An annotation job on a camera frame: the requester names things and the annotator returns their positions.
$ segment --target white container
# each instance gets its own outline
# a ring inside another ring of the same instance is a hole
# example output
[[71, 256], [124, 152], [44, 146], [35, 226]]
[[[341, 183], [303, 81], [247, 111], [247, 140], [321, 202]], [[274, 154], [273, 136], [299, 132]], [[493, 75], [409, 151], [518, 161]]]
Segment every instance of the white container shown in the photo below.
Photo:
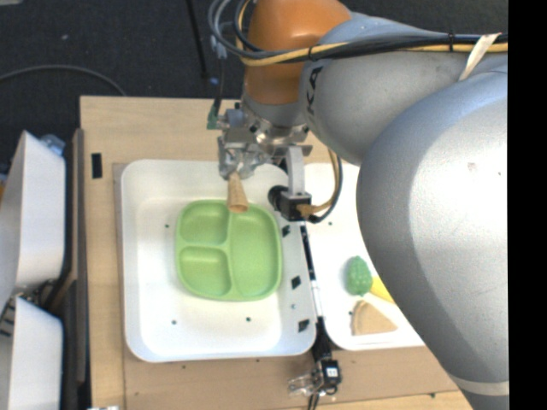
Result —
[[[357, 170], [352, 167], [344, 167], [343, 195], [334, 211], [319, 225], [307, 224], [319, 286], [316, 301], [322, 304], [327, 333], [339, 347], [352, 350], [423, 344], [394, 304], [370, 294], [365, 299], [397, 324], [397, 330], [351, 335], [350, 311], [360, 298], [345, 291], [343, 267], [354, 255], [371, 264], [356, 220]], [[330, 196], [330, 165], [306, 166], [306, 177], [315, 203]], [[287, 185], [288, 178], [279, 168], [263, 165], [243, 183], [250, 202], [272, 212], [280, 230], [290, 227], [282, 237], [282, 281], [273, 295], [257, 302], [213, 301], [194, 296], [178, 280], [174, 227], [188, 203], [226, 199], [227, 184], [218, 164], [141, 160], [124, 169], [117, 188], [124, 326], [127, 345], [138, 358], [164, 362], [264, 357], [296, 355], [311, 348], [317, 310], [301, 224], [287, 222], [268, 202], [270, 188]]]
[[11, 337], [0, 335], [0, 408], [58, 410], [62, 323], [19, 297], [14, 322]]
[[61, 273], [65, 161], [23, 132], [0, 202], [0, 306]]

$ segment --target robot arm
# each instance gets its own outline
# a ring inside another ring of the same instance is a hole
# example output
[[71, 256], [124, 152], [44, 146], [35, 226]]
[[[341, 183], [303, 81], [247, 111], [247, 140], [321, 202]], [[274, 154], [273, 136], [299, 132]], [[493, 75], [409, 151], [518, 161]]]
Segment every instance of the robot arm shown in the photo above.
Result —
[[221, 24], [231, 1], [209, 11], [217, 54], [245, 64], [240, 108], [209, 122], [221, 176], [286, 167], [290, 187], [270, 202], [294, 220], [309, 217], [308, 132], [361, 166], [362, 236], [397, 305], [474, 408], [509, 408], [507, 36], [459, 80], [479, 36], [337, 0], [256, 0], [245, 37], [253, 0], [239, 0], [234, 45]]

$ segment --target wooden table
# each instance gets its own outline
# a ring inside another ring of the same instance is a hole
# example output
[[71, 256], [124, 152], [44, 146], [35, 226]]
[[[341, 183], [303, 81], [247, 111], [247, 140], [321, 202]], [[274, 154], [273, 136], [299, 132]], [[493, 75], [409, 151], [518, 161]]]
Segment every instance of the wooden table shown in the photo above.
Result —
[[[310, 354], [243, 360], [146, 363], [125, 344], [116, 251], [113, 166], [138, 159], [216, 161], [219, 133], [206, 131], [210, 100], [81, 97], [85, 261], [91, 398], [94, 407], [127, 410], [301, 408], [287, 380], [313, 367]], [[327, 161], [314, 145], [309, 161]], [[337, 409], [469, 409], [425, 347], [335, 351], [339, 392], [321, 398]], [[433, 399], [429, 394], [436, 394]]]

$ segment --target black floor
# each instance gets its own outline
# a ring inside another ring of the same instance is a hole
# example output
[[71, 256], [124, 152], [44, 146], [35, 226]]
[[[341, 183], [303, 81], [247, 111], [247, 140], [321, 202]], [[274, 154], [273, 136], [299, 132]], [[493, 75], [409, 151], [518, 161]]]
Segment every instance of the black floor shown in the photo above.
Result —
[[[216, 75], [206, 13], [192, 0], [207, 70]], [[508, 31], [509, 0], [340, 0], [350, 9], [442, 32]], [[24, 0], [0, 6], [0, 164], [9, 163], [23, 129], [70, 139], [80, 95], [119, 92], [88, 73], [27, 67], [70, 65], [98, 72], [138, 97], [212, 97], [185, 0]], [[243, 70], [232, 57], [226, 95], [237, 97]]]

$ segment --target green plate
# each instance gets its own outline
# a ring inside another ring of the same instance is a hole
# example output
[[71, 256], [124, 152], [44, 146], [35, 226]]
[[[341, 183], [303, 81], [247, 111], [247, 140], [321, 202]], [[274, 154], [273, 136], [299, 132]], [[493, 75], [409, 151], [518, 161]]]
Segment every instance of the green plate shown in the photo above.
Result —
[[258, 205], [235, 214], [222, 200], [188, 204], [177, 219], [175, 248], [179, 279], [195, 295], [255, 301], [279, 286], [279, 228]]

